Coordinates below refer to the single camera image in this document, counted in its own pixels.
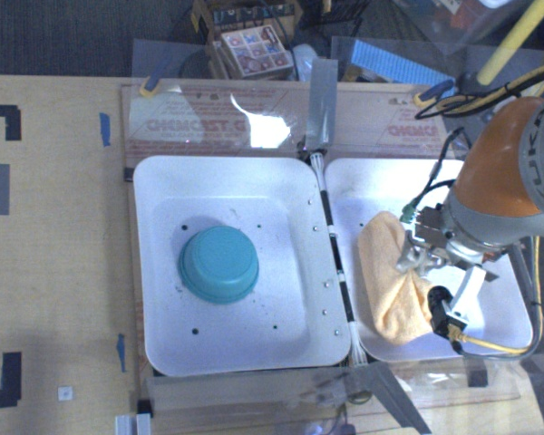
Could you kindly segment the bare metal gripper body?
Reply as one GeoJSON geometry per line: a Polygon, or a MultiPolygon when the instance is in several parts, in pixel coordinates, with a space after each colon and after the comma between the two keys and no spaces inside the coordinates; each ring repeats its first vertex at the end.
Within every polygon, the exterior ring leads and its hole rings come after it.
{"type": "Polygon", "coordinates": [[[481,266],[504,255],[503,246],[481,242],[452,218],[447,205],[425,207],[417,215],[415,244],[438,266],[481,266]]]}

